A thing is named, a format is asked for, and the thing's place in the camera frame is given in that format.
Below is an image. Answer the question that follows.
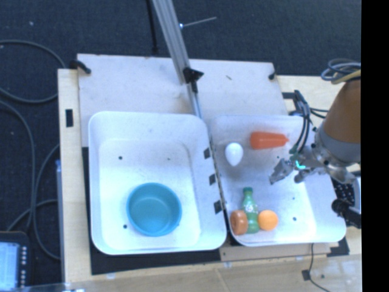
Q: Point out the white egg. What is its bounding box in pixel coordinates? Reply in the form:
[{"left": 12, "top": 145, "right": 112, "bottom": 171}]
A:
[{"left": 224, "top": 142, "right": 244, "bottom": 167}]

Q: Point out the green bottle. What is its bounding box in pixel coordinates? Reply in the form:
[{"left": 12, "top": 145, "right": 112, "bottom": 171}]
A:
[{"left": 241, "top": 187, "right": 260, "bottom": 234}]

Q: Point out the white plastic tray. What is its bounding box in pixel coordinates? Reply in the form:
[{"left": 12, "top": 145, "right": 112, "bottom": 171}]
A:
[
  {"left": 88, "top": 111, "right": 228, "bottom": 256},
  {"left": 208, "top": 114, "right": 348, "bottom": 248}
]

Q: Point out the blue bowl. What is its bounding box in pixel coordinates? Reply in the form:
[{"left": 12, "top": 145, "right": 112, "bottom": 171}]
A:
[{"left": 126, "top": 182, "right": 183, "bottom": 237}]

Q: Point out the brown doughnut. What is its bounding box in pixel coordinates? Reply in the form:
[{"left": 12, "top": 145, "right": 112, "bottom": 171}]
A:
[{"left": 229, "top": 209, "right": 249, "bottom": 236}]

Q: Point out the orange fruit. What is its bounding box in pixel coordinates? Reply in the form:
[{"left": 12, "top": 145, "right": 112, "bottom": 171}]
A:
[{"left": 257, "top": 209, "right": 280, "bottom": 232}]

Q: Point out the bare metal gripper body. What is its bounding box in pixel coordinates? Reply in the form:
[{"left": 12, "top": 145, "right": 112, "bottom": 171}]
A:
[{"left": 292, "top": 146, "right": 356, "bottom": 183}]

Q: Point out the thin black and white rod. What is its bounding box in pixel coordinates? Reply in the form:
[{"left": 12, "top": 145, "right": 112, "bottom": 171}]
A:
[{"left": 190, "top": 82, "right": 232, "bottom": 234}]

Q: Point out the pale flat board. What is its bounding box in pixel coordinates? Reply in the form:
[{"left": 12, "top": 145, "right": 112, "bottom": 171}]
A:
[{"left": 77, "top": 53, "right": 289, "bottom": 148}]

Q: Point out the orange carrot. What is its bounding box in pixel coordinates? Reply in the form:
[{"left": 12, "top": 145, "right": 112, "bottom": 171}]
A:
[{"left": 250, "top": 131, "right": 290, "bottom": 150}]

